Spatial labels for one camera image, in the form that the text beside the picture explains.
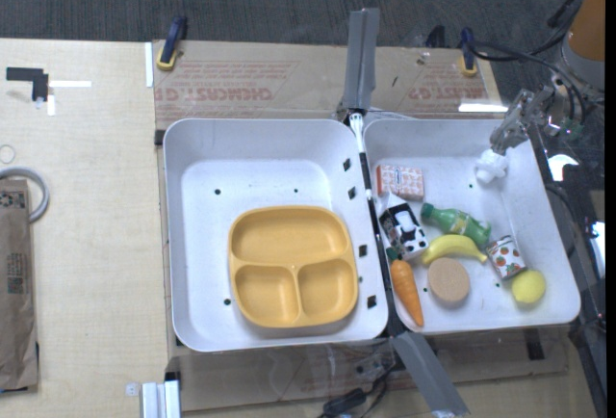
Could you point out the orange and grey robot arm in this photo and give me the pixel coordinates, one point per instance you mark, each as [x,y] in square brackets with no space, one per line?
[589,21]

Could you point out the green bottle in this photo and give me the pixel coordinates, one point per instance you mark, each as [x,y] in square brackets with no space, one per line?
[454,221]

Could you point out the orange print carton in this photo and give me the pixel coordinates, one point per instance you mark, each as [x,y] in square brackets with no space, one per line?
[399,182]

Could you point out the yellow banana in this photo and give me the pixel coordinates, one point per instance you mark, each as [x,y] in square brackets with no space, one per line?
[452,245]

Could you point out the brown cardboard board red print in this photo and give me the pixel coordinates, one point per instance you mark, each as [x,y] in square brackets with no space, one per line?
[269,84]

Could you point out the yellow divided plate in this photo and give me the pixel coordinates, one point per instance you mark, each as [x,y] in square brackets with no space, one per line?
[289,238]

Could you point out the brown paper bag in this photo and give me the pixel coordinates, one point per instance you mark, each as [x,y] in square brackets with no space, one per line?
[17,286]

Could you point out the black and white milk carton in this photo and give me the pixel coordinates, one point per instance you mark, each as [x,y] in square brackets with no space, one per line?
[403,228]

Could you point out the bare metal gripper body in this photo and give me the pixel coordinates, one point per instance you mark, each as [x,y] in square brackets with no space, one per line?
[541,105]

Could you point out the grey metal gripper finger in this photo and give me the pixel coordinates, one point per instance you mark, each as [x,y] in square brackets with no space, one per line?
[501,136]
[521,131]

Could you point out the strawberry print can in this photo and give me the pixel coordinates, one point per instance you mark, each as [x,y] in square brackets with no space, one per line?
[505,258]

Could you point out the white plastic tray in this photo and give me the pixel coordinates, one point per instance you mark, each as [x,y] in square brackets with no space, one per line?
[269,175]
[452,156]

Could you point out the tan round biscuit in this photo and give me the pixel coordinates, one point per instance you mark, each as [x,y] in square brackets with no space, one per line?
[448,280]

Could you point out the yellow lemon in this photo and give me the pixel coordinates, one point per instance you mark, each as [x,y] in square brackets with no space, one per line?
[528,287]

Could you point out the white object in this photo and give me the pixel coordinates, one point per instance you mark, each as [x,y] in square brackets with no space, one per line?
[490,166]

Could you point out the orange carrot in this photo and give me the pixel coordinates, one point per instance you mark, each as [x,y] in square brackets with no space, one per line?
[406,288]

